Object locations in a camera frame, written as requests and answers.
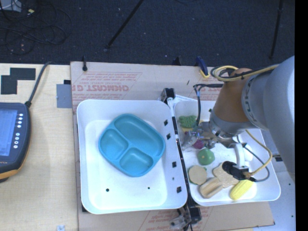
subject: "dark carpet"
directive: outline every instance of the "dark carpet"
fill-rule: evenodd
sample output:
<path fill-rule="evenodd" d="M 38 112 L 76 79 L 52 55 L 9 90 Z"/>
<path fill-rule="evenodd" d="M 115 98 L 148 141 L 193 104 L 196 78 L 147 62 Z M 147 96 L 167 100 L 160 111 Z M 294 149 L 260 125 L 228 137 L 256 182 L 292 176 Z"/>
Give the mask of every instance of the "dark carpet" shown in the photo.
<path fill-rule="evenodd" d="M 106 45 L 140 7 L 105 51 Z M 295 0 L 18 0 L 0 10 L 0 62 L 88 62 L 252 69 L 295 54 Z M 278 23 L 275 47 L 274 35 Z"/>

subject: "cardboard sheet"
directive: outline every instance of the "cardboard sheet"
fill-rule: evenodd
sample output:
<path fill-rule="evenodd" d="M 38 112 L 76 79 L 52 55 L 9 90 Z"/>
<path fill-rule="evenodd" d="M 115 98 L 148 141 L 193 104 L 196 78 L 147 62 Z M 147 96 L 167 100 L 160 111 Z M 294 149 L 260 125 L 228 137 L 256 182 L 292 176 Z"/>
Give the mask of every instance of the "cardboard sheet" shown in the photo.
<path fill-rule="evenodd" d="M 194 84 L 221 82 L 212 77 L 204 79 L 199 73 L 200 68 L 193 66 L 87 63 L 86 72 L 82 67 L 83 62 L 71 62 L 79 230 L 173 230 L 170 221 L 178 216 L 176 210 L 104 215 L 82 211 L 76 108 L 85 99 L 159 100 L 164 88 L 174 88 L 177 95 L 196 99 Z M 215 101 L 218 94 L 217 88 L 203 88 L 201 100 Z M 202 220 L 193 225 L 194 231 L 234 230 L 274 224 L 268 202 L 202 206 L 200 209 Z"/>

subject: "robotic hand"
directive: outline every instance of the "robotic hand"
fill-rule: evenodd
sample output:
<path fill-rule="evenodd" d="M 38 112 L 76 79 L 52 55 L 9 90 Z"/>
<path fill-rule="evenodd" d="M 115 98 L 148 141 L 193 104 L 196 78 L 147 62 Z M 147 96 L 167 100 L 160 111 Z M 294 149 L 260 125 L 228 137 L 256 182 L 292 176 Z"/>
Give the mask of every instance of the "robotic hand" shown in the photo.
<path fill-rule="evenodd" d="M 295 181 L 295 57 L 246 77 L 249 71 L 236 69 L 221 78 L 225 83 L 203 130 L 224 145 L 246 129 L 268 130 Z"/>

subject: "yellow cable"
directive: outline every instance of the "yellow cable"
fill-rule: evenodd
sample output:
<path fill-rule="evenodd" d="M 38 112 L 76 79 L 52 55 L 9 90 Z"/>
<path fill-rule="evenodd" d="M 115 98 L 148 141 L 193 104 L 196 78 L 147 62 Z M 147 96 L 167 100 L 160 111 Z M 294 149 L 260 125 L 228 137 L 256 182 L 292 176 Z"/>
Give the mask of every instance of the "yellow cable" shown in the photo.
<path fill-rule="evenodd" d="M 257 71 L 254 71 L 252 73 L 249 73 L 249 74 L 243 74 L 241 76 L 236 76 L 236 77 L 232 77 L 232 78 L 224 78 L 224 77 L 220 77 L 217 72 L 221 69 L 238 69 L 237 67 L 234 67 L 234 66 L 222 66 L 222 67 L 218 67 L 217 69 L 215 69 L 213 71 L 213 76 L 218 79 L 218 80 L 221 80 L 221 81 L 235 81 L 235 80 L 238 80 L 238 79 L 242 79 L 244 77 L 249 77 L 249 76 L 252 76 L 252 75 L 257 75 L 257 74 L 260 74 L 260 73 L 264 73 L 264 72 L 267 72 L 267 71 L 270 71 L 270 70 L 273 70 L 275 69 L 276 67 L 278 66 L 278 64 L 276 65 L 272 65 L 272 66 L 269 66 L 269 67 L 266 67 L 266 68 L 263 68 L 263 69 L 260 69 L 260 70 L 257 70 Z"/>
<path fill-rule="evenodd" d="M 255 171 L 253 171 L 253 172 L 248 172 L 247 173 L 247 177 L 249 178 L 250 176 L 252 176 L 252 175 L 254 175 L 254 174 L 256 174 L 257 172 L 259 172 L 260 170 L 262 170 L 262 169 L 264 169 L 269 163 L 270 163 L 270 161 L 272 160 L 272 158 L 273 158 L 273 154 L 272 154 L 272 152 L 271 152 L 271 150 L 268 148 L 268 147 L 266 147 L 265 145 L 263 145 L 262 143 L 260 143 L 260 141 L 258 141 L 248 130 L 245 130 L 248 134 L 249 134 L 249 136 L 254 140 L 254 141 L 256 141 L 259 145 L 261 145 L 264 149 L 266 149 L 268 152 L 269 152 L 269 159 L 261 166 L 261 167 L 259 167 L 257 170 L 255 170 Z"/>

